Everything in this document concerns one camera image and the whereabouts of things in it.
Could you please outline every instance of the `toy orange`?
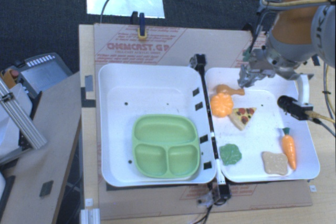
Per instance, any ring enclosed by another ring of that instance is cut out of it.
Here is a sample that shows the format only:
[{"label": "toy orange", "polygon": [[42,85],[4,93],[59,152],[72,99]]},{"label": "toy orange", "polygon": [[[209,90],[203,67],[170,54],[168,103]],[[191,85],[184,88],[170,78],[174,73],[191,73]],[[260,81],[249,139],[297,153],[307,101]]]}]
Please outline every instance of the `toy orange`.
[{"label": "toy orange", "polygon": [[210,106],[213,116],[224,118],[232,113],[233,101],[231,95],[227,93],[218,93],[210,100]]}]

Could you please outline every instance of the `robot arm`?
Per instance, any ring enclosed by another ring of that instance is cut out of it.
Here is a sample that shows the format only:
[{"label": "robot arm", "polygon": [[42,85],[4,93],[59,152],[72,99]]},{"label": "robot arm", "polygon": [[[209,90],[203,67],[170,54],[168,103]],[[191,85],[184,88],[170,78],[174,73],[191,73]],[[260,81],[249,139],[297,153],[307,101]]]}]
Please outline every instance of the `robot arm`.
[{"label": "robot arm", "polygon": [[295,69],[316,54],[335,67],[335,0],[280,1],[260,0],[261,9],[279,13],[265,46],[252,50],[248,64],[241,67],[242,88],[275,74],[298,80],[301,75]]}]

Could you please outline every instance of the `green plate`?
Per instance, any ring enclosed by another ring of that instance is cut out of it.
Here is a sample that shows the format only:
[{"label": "green plate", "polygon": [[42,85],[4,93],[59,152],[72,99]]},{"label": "green plate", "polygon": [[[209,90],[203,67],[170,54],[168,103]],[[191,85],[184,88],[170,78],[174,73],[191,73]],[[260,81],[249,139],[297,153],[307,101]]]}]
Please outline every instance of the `green plate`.
[{"label": "green plate", "polygon": [[183,116],[149,114],[138,118],[132,131],[132,151],[136,167],[149,177],[189,177],[200,165],[196,127]]}]

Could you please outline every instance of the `toy pizza slice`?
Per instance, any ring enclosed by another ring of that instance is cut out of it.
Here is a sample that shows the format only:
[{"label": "toy pizza slice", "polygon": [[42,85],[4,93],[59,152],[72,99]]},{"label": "toy pizza slice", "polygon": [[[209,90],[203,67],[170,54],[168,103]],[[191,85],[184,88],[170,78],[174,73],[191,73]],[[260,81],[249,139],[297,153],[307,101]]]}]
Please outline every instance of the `toy pizza slice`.
[{"label": "toy pizza slice", "polygon": [[232,113],[229,115],[229,118],[232,123],[242,131],[249,123],[256,110],[257,108],[233,109]]}]

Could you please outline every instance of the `toy bread slice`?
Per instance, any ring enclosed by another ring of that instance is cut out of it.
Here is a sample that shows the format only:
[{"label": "toy bread slice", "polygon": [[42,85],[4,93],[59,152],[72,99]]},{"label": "toy bread slice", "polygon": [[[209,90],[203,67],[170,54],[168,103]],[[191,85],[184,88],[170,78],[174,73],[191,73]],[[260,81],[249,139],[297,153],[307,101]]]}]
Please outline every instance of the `toy bread slice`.
[{"label": "toy bread slice", "polygon": [[267,174],[277,174],[285,176],[287,170],[287,156],[284,153],[272,153],[265,151],[261,157],[264,162],[264,169]]},{"label": "toy bread slice", "polygon": [[256,110],[257,108],[233,109],[232,113],[229,115],[229,118],[232,123],[242,131],[249,123]]}]

